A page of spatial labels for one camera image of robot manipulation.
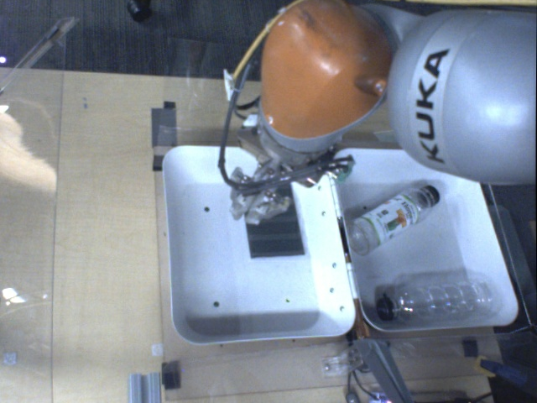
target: dark gray carpet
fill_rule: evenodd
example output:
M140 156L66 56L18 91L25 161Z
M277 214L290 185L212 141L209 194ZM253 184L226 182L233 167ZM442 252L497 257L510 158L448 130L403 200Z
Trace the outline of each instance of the dark gray carpet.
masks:
M136 24L128 0L0 0L0 24L11 29L0 33L0 50L21 55L56 19L74 16L80 21L69 34L68 70L219 76L292 1L153 0L154 16ZM23 39L10 40L14 32Z

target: chair leg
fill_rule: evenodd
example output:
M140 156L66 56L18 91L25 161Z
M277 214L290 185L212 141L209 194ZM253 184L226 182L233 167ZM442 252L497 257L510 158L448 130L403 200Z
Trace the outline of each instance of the chair leg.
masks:
M151 16L151 0L131 0L127 4L127 10L134 21L141 23Z

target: bottle cap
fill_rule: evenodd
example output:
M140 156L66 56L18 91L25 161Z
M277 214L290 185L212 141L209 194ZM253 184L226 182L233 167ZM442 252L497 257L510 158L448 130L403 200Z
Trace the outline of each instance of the bottle cap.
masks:
M382 299L377 300L377 314L383 321L392 321L395 319L395 305L392 299L383 294Z
M425 186L423 189L427 190L432 195L433 206L440 201L440 193L432 185Z

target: bottle label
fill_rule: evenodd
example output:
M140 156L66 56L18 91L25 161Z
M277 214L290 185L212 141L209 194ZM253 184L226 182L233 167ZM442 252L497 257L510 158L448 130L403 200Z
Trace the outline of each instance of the bottle label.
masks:
M408 226L416 224L420 218L420 211L407 196L398 195L362 215L362 218L373 225L380 245Z

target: clear plastic bottle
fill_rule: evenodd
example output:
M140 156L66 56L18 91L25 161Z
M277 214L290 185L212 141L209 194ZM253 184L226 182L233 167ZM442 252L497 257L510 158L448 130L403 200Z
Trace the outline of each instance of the clear plastic bottle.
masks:
M377 300L377 314L383 321L413 319L459 319L491 309L491 291L486 282L460 281L454 284L411 287L404 285Z
M369 254L377 246L423 221L440 200L433 186L409 188L376 207L349 226L349 244L360 255Z

